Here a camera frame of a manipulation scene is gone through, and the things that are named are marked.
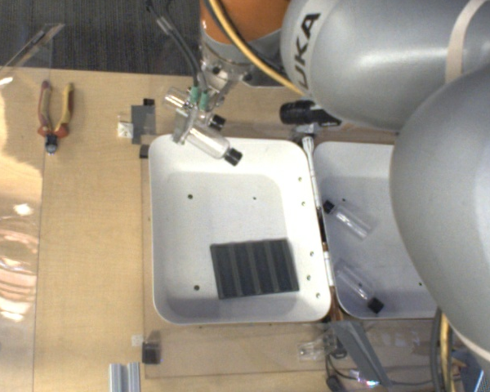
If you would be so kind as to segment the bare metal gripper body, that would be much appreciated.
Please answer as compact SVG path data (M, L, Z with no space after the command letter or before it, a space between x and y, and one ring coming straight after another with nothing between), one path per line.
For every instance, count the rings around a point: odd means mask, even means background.
M187 91L180 93L180 107L190 113L191 110L198 110L203 117L203 126L222 130L226 124L226 119L216 113L229 91L238 82L252 77L250 65L240 65L229 63L226 60L216 59L209 63L201 60L195 64L194 58L187 61L191 72L193 83Z

